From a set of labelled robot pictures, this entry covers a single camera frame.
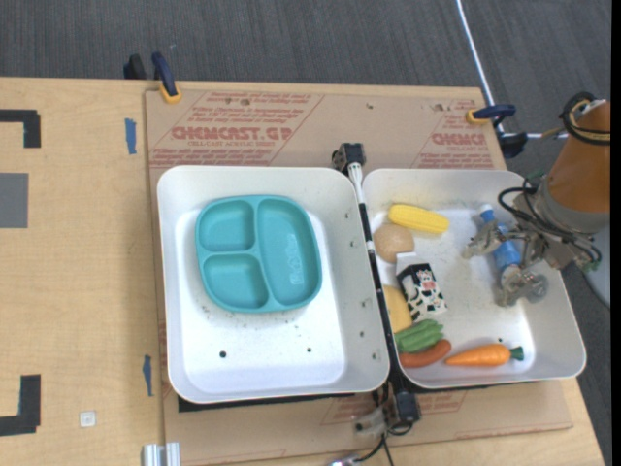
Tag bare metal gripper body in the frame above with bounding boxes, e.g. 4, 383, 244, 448
508, 192, 603, 272

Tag blue plastic bottle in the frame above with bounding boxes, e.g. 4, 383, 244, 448
476, 203, 524, 282

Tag white plastic tray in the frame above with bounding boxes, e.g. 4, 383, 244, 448
361, 167, 588, 390
156, 164, 391, 405

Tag yellow corn cob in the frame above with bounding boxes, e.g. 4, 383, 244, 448
387, 203, 451, 235

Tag cow print milk carton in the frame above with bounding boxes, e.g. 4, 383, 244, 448
394, 251, 449, 324

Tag orange carrot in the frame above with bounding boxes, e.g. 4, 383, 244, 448
444, 342, 526, 369

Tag beige bread bun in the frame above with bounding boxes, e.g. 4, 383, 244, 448
372, 222, 416, 264

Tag green bean pods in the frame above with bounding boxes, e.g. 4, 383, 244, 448
393, 318, 445, 355

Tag yellow round toy food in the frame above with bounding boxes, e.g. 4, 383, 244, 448
381, 283, 414, 335

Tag thin black and white rod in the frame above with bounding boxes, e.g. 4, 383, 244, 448
346, 161, 414, 398

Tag orange-red sausage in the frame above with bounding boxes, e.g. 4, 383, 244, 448
398, 338, 453, 370

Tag teal divided plate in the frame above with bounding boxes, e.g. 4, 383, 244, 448
194, 194, 324, 316

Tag brown cardboard board red print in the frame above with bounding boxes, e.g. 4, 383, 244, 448
144, 81, 574, 466

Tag black block with thin wires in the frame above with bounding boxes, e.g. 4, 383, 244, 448
331, 142, 367, 174
389, 390, 423, 427

